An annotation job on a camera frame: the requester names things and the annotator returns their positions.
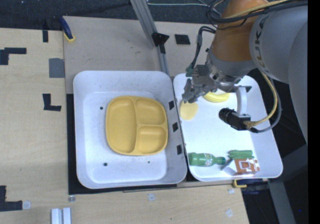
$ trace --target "green bottle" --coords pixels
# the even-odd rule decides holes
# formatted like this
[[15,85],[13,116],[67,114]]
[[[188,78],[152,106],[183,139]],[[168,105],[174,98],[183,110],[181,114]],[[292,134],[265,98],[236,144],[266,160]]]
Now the green bottle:
[[223,166],[226,163],[226,159],[222,156],[215,157],[209,153],[189,153],[189,165],[190,166],[203,166],[209,167],[214,164]]

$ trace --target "gray tape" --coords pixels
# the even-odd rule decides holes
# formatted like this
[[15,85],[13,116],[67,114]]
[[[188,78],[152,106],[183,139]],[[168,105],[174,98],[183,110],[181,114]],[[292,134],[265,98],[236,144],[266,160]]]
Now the gray tape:
[[64,78],[65,77],[65,60],[61,58],[49,59],[49,77]]

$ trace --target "yellow cable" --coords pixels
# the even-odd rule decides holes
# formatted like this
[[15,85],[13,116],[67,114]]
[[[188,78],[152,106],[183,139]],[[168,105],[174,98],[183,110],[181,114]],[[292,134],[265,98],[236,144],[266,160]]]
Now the yellow cable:
[[265,81],[267,82],[267,84],[269,85],[271,91],[272,91],[272,95],[273,95],[273,108],[271,110],[271,112],[263,119],[259,120],[259,121],[244,121],[243,123],[248,127],[248,128],[252,128],[254,126],[257,126],[265,121],[267,121],[268,119],[270,119],[274,113],[276,112],[277,109],[277,105],[278,105],[278,98],[277,98],[277,92],[276,89],[274,88],[273,84],[271,83],[271,81],[269,80],[269,78],[266,76],[266,74],[262,73],[262,76],[264,77]]
[[254,11],[258,11],[258,10],[261,10],[261,9],[264,9],[264,8],[267,8],[267,7],[270,7],[270,6],[273,6],[273,5],[280,4],[280,3],[284,2],[284,1],[288,1],[288,0],[277,0],[277,1],[272,1],[272,2],[268,2],[268,3],[260,4],[260,5],[251,7],[249,9],[240,11],[240,12],[238,12],[236,14],[233,14],[233,15],[231,15],[229,17],[226,17],[225,19],[240,17],[240,16],[246,15],[246,14],[254,12]]

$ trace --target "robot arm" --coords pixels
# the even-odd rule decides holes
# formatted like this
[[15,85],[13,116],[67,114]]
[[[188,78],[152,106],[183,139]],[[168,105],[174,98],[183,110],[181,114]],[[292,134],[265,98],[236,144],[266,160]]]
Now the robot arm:
[[[185,84],[183,101],[193,103],[219,89],[237,92],[239,105],[241,96],[245,97],[239,93],[237,83],[258,68],[266,79],[289,84],[293,106],[308,142],[308,0],[231,0],[221,17],[213,12],[208,17],[217,25],[214,40],[206,63],[195,65],[193,60],[187,68],[186,75],[191,78]],[[248,115],[244,118],[239,111],[223,109],[219,116],[237,130],[254,131],[246,125],[250,122]]]

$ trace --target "black hole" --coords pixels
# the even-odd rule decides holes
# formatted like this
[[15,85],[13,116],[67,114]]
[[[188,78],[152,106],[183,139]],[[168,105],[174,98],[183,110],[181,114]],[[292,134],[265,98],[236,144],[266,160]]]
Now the black hole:
[[178,123],[175,122],[173,125],[172,125],[172,129],[173,129],[173,132],[175,132],[176,130],[178,130]]
[[181,145],[176,146],[176,153],[178,155],[180,155],[182,153],[182,146]]
[[175,107],[175,103],[172,100],[172,101],[169,102],[169,109],[172,110],[174,107]]

